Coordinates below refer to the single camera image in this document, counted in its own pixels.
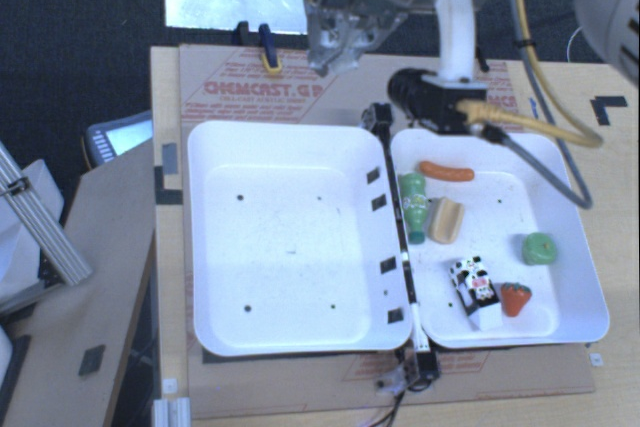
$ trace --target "toy sausage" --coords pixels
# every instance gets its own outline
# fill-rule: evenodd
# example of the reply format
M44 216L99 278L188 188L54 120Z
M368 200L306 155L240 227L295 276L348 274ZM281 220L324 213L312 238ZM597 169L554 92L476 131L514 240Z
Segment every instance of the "toy sausage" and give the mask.
M429 178L436 180L444 180L447 182L469 182L475 177L473 169L445 167L423 160L420 162L420 171Z

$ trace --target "wooden table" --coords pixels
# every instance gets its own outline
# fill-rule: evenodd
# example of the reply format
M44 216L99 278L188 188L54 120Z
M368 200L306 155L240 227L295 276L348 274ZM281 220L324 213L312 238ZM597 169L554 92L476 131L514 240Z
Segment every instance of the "wooden table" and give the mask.
M365 56L361 69L375 66ZM163 145L180 150L179 53L175 48L152 50L152 95L155 164L162 165ZM635 425L640 417L640 333L638 329L638 89L606 65L545 63L559 96L573 112L596 128L606 143L599 150L574 148L590 186L595 206L581 213L593 259L611 316L607 336L589 352L602 366L594 367L593 394L432 404L402 407L397 426L418 425ZM519 63L508 63L520 111L531 114L526 76ZM627 108L609 108L609 126L598 126L590 100L623 96ZM363 98L362 104L369 99ZM181 189L181 170L164 175L165 189ZM175 379L163 397L188 395L185 337L184 253L182 214L175 205L160 204L157 216L157 256L161 377ZM163 227L171 226L170 233ZM261 417L193 421L197 427L362 426L379 418L376 410L346 410Z

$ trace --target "empty white tray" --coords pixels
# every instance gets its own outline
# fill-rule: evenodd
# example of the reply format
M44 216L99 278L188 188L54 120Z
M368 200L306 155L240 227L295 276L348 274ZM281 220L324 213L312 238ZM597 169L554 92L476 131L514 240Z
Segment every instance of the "empty white tray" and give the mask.
M568 183L562 156L548 139L533 134L511 137ZM609 314L577 208L510 150L469 136L437 136L404 130L392 141L399 174L430 160L470 167L470 182L427 178L427 197L462 203L458 238L443 245L427 238L409 247L422 325L435 342L451 348L592 342L609 327ZM549 234L558 248L551 265L526 265L522 242L531 232ZM520 282L533 295L514 318L503 315L500 328L476 329L467 319L449 275L456 260L482 257L496 290Z
M389 350L411 316L384 155L359 128L211 121L188 140L194 324L223 356Z

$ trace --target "green bottle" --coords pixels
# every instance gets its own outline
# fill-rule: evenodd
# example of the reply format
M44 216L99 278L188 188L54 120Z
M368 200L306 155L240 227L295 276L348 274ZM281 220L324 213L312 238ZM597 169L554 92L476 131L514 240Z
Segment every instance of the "green bottle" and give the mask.
M424 231L422 226L427 220L427 196L425 179L420 173L402 175L399 179L400 197L404 220L409 228L409 244L422 244Z

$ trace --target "toy strawberry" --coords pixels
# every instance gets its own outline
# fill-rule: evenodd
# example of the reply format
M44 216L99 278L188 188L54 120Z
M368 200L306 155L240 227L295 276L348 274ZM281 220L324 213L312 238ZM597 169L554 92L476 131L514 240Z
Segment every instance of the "toy strawberry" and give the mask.
M504 283L500 288L507 317L516 317L531 299L531 289L520 283Z

